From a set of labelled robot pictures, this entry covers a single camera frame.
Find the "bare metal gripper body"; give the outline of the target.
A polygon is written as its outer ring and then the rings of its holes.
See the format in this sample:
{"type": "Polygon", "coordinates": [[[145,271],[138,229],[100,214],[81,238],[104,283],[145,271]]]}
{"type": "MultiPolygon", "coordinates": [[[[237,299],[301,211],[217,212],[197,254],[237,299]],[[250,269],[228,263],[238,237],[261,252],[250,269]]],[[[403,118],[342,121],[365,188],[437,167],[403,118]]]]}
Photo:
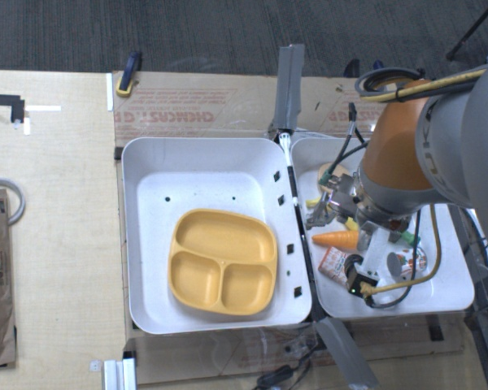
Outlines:
{"type": "Polygon", "coordinates": [[[365,192],[358,176],[333,175],[328,186],[329,205],[337,215],[353,218],[360,227],[370,222],[391,231],[407,230],[409,217],[397,215],[379,206],[365,192]]]}

